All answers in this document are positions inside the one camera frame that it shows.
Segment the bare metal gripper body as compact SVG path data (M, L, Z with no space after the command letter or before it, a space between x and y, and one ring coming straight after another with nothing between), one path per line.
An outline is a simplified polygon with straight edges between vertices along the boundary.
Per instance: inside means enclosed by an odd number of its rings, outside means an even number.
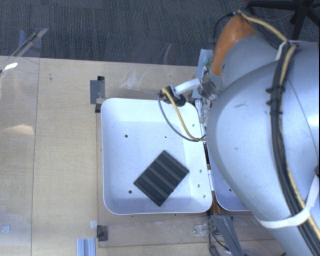
M222 79L212 71L213 56L213 50L201 49L196 71L200 81L198 93L208 100L216 100L222 92Z

